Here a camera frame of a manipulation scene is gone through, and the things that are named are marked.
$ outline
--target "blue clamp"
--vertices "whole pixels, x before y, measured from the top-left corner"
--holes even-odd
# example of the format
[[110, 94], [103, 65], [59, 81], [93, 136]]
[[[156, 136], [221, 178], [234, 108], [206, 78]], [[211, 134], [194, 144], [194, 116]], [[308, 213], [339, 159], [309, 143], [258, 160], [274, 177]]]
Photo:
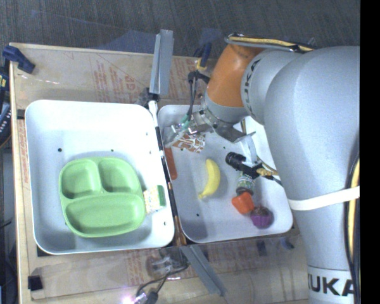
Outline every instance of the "blue clamp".
[[35, 64], [31, 63], [21, 51], [7, 45], [3, 50], [4, 66], [0, 66], [0, 114], [3, 108], [6, 91], [10, 90], [9, 70], [10, 61], [18, 62], [18, 68], [21, 71], [31, 74], [34, 71]]

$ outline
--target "white strap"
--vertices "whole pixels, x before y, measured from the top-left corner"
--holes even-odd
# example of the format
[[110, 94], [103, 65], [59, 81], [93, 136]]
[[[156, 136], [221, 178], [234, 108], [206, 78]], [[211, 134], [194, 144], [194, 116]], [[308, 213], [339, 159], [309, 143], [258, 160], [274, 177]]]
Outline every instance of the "white strap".
[[304, 199], [289, 199], [289, 205], [292, 210], [315, 210], [328, 205], [343, 203], [344, 201], [355, 200], [360, 197], [360, 186], [335, 191], [334, 193], [322, 196]]

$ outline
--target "banana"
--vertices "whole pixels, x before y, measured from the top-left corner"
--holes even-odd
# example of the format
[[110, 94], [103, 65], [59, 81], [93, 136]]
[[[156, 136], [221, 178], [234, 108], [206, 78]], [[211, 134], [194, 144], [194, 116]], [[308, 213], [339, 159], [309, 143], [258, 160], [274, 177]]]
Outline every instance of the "banana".
[[220, 185], [221, 173], [218, 165], [211, 159], [205, 160], [205, 165], [207, 167], [208, 180], [198, 198], [204, 198], [215, 193]]

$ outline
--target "dark floor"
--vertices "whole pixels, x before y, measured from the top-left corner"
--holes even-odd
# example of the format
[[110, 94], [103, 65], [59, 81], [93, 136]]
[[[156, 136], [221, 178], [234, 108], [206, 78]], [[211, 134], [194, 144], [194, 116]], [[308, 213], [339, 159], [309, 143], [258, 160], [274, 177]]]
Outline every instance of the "dark floor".
[[[152, 53], [160, 29], [174, 31], [174, 54], [181, 56], [212, 42], [216, 58], [230, 32], [318, 47], [359, 45], [360, 0], [0, 0], [0, 65], [9, 42]], [[8, 219], [5, 196], [12, 198], [4, 187], [9, 151], [11, 143], [0, 151], [0, 226]], [[0, 230], [0, 284], [12, 225]]]

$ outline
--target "green divided plate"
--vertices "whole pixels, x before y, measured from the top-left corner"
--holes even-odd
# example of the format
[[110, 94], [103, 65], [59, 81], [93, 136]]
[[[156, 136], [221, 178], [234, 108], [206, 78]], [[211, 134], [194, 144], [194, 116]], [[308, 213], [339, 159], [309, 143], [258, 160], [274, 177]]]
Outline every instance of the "green divided plate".
[[62, 168], [59, 185], [66, 224], [78, 236], [116, 236], [137, 229], [145, 219], [139, 178], [125, 160], [71, 161]]

